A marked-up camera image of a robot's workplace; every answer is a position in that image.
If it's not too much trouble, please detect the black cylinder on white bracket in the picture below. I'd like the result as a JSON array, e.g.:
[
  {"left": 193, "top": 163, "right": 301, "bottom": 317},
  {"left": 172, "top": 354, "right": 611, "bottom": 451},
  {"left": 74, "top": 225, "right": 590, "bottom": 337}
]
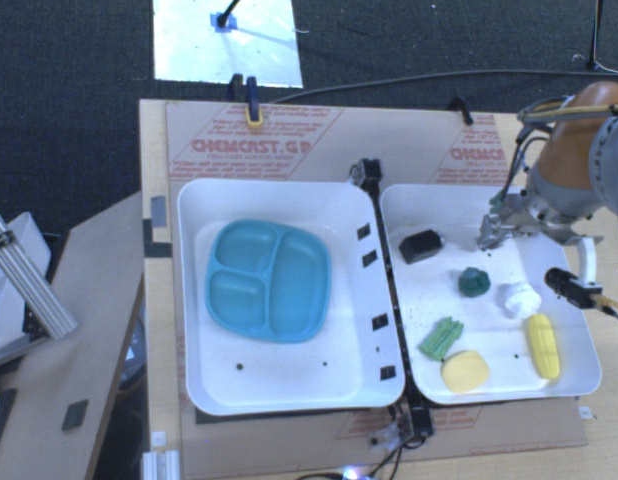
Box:
[{"left": 544, "top": 235, "right": 605, "bottom": 310}]

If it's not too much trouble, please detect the brown cardboard board red print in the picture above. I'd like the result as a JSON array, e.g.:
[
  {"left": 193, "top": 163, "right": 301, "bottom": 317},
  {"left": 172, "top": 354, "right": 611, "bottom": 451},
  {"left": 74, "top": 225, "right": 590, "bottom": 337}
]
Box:
[{"left": 165, "top": 100, "right": 590, "bottom": 480}]

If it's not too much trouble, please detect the blue divided plate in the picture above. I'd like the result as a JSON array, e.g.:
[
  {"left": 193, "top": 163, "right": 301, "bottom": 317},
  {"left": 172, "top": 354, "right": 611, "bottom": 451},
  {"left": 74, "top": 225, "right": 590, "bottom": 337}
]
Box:
[{"left": 204, "top": 218, "right": 333, "bottom": 345}]

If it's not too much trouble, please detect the green toy asparagus bundle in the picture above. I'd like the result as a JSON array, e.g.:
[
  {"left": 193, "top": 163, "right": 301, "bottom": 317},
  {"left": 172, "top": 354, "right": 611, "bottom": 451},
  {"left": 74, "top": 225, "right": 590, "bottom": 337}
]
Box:
[{"left": 418, "top": 316, "right": 465, "bottom": 362}]

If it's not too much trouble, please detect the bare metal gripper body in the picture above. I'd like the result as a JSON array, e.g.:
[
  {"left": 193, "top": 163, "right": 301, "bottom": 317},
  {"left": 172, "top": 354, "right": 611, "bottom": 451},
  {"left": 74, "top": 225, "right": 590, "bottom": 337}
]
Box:
[{"left": 492, "top": 192, "right": 570, "bottom": 242}]

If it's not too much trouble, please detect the thin black rod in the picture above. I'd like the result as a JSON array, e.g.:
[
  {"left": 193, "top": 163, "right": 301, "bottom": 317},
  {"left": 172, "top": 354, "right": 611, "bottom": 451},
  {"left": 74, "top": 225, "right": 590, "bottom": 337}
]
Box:
[{"left": 366, "top": 180, "right": 425, "bottom": 417}]

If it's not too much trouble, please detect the black rectangular block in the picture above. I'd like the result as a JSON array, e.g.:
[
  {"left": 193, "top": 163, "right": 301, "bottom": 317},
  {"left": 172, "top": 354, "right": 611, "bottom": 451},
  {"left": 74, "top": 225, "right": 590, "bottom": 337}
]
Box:
[{"left": 398, "top": 228, "right": 445, "bottom": 265}]

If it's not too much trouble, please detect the black block with thin wires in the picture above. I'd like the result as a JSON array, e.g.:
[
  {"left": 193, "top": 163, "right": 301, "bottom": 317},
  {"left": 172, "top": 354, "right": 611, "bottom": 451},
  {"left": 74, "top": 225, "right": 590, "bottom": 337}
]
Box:
[
  {"left": 349, "top": 157, "right": 384, "bottom": 189},
  {"left": 396, "top": 400, "right": 435, "bottom": 442}
]

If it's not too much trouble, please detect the yellow toy corn cob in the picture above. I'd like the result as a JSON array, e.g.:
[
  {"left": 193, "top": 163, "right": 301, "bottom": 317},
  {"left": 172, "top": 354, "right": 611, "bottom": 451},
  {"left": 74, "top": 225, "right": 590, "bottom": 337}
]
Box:
[{"left": 526, "top": 313, "right": 562, "bottom": 381}]

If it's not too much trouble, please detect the dark green toy broccoli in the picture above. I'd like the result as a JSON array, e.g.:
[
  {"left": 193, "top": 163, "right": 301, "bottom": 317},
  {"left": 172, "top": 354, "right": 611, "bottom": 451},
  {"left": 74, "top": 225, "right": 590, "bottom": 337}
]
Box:
[{"left": 457, "top": 266, "right": 492, "bottom": 299}]

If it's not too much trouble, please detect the white toy cauliflower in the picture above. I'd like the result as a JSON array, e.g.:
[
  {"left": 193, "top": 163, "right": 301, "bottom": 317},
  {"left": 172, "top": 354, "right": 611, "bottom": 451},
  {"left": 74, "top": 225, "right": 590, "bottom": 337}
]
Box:
[{"left": 496, "top": 281, "right": 543, "bottom": 319}]

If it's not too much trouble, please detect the white plastic tray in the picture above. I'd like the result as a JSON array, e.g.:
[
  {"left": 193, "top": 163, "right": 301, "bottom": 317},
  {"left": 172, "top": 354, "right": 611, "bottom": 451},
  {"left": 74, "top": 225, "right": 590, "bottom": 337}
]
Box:
[
  {"left": 176, "top": 177, "right": 407, "bottom": 417},
  {"left": 380, "top": 183, "right": 603, "bottom": 406}
]

